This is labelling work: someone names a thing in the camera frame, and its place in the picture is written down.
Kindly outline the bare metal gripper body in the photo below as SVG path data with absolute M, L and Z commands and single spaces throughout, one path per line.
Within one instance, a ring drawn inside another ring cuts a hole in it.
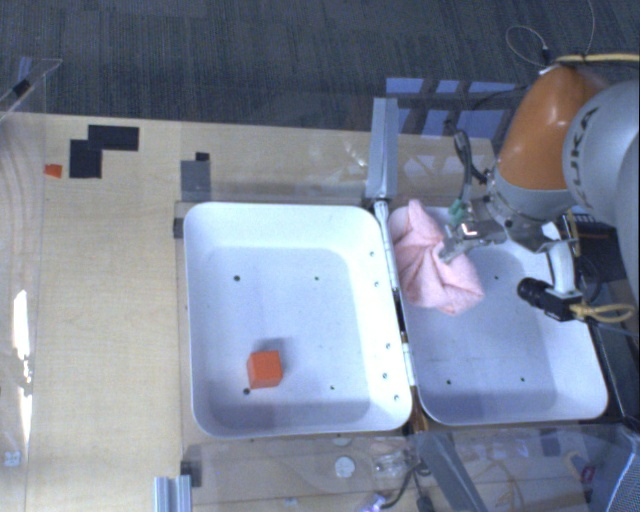
M 550 250 L 556 241 L 544 233 L 548 221 L 514 210 L 499 195 L 456 204 L 456 249 L 514 242 L 533 253 Z

